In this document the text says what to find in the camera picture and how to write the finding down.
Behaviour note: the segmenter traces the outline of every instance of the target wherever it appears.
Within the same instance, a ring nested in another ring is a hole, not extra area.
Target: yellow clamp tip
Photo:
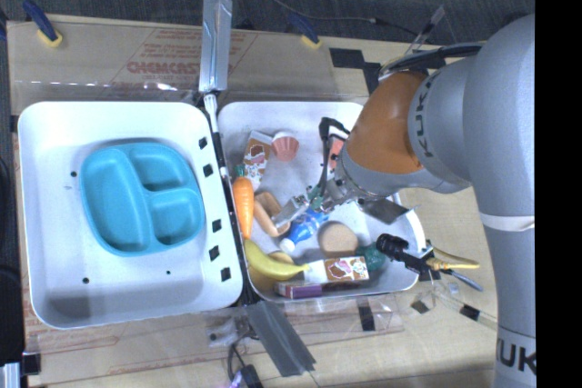
[[[311,39],[309,39],[306,35],[302,35],[301,36],[301,41],[311,47],[314,50],[317,50],[320,46],[321,46],[321,40],[317,41],[316,43],[314,43]]]
[[[61,35],[58,31],[55,30],[56,39],[51,41],[45,33],[43,33],[40,29],[36,30],[36,35],[40,37],[41,41],[43,41],[49,47],[57,48],[63,42],[63,35]]]

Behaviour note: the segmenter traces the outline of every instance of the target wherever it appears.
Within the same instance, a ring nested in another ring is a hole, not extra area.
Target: bottle cap
[[[295,243],[289,238],[283,238],[281,243],[279,243],[279,247],[286,254],[291,254],[293,251],[295,251]]]

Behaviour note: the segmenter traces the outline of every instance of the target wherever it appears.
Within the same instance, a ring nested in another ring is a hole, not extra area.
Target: toy banana
[[[245,255],[250,266],[260,274],[278,281],[289,280],[300,272],[309,270],[309,265],[295,265],[279,262],[265,254],[256,243],[245,239]]]

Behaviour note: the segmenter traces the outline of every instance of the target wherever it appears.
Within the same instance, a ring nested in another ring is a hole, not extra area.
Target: orange carrot
[[[233,183],[236,217],[243,237],[249,239],[253,228],[255,190],[251,180],[245,177],[245,167],[243,165],[236,166],[236,175],[237,177]]]

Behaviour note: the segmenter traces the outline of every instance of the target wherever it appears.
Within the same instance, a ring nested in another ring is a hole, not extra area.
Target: blue plate
[[[192,169],[159,143],[120,144],[90,154],[79,174],[83,207],[97,241],[118,255],[164,251],[205,224]]]

